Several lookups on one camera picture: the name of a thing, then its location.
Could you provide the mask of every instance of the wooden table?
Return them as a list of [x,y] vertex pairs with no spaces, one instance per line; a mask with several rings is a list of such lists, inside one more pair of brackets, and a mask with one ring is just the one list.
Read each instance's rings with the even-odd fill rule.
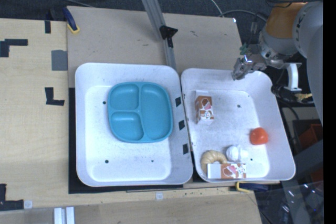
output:
[[[96,210],[92,205],[100,205],[101,212],[109,205],[120,210],[127,205],[134,214],[146,205],[154,219],[163,211],[177,210],[179,219],[189,212],[190,219],[218,215],[234,223],[239,215],[237,223],[244,218],[243,222],[260,223],[254,194],[230,191],[228,184],[188,182],[182,189],[160,190],[160,201],[155,201],[154,190],[68,194],[68,89],[74,87],[76,67],[88,61],[165,64],[162,42],[154,39],[146,13],[81,7],[69,10],[81,29],[78,35],[71,34],[65,22],[51,21],[51,32],[46,33],[44,21],[0,19],[0,41],[28,40],[28,46],[9,46],[8,57],[0,57],[0,183],[7,184],[6,200],[30,200],[34,208],[78,206],[76,218],[81,214],[95,216],[88,213],[87,205],[92,212]],[[179,73],[189,67],[233,67],[241,43],[232,19],[164,16],[168,26],[179,30],[173,38]],[[55,51],[68,52],[68,70],[53,70]],[[53,88],[54,99],[64,100],[64,105],[47,105],[45,88]],[[197,210],[209,205],[214,211],[204,209],[203,215]],[[146,215],[141,215],[143,223]],[[171,222],[169,217],[166,214],[165,221]],[[96,223],[105,223],[103,218]]]

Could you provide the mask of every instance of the blue plate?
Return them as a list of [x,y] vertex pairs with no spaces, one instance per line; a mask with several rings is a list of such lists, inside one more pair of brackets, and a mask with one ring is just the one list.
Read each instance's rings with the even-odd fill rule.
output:
[[156,83],[115,85],[108,96],[108,115],[112,133],[124,142],[158,142],[173,131],[169,95]]

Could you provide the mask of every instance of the white plastic container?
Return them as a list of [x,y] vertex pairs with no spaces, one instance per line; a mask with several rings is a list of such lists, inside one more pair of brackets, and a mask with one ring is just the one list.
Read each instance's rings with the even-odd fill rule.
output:
[[[186,69],[181,75],[185,113],[195,158],[202,179],[210,183],[230,179],[209,179],[201,169],[202,154],[216,150],[225,154],[228,147],[240,145],[247,150],[245,181],[289,180],[295,174],[295,163],[287,140],[271,80],[263,72],[233,80],[230,70]],[[216,112],[211,125],[197,124],[194,116],[195,91],[209,92]],[[269,141],[252,145],[252,129],[263,127]]]
[[[111,132],[107,99],[123,82],[153,82],[166,89],[173,132],[155,143],[127,143]],[[168,66],[85,63],[75,75],[76,166],[86,185],[179,185],[193,173],[180,78]]]

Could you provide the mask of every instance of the donut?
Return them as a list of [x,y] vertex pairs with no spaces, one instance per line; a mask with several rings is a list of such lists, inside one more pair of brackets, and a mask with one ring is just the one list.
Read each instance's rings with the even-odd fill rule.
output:
[[208,164],[214,163],[214,162],[219,162],[223,164],[223,163],[227,163],[227,159],[225,155],[219,151],[210,150],[210,151],[206,151],[205,153],[203,153],[202,159],[201,159],[201,167],[202,167],[203,172],[207,174]]

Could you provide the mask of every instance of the table surface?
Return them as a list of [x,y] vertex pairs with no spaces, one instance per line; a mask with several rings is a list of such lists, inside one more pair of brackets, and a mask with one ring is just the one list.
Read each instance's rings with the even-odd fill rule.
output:
[[[28,39],[28,46],[10,46],[9,57],[0,58],[0,183],[7,184],[6,200],[30,200],[34,208],[155,200],[156,191],[68,194],[68,89],[74,87],[75,69],[90,61],[165,64],[163,43],[155,40],[145,12],[69,9],[79,23],[78,35],[71,34],[65,22],[51,21],[47,34],[44,21],[0,19],[1,41]],[[232,19],[164,17],[168,26],[179,30],[173,37],[179,74],[191,67],[233,67],[241,43]],[[52,69],[51,52],[56,50],[68,52],[68,70]],[[65,104],[46,105],[45,87],[53,87],[54,99]],[[238,197],[237,205],[254,202],[246,214],[260,223],[254,195],[230,191],[225,184],[190,182],[182,189],[160,191],[164,199],[183,198],[182,202],[223,195],[233,203]]]

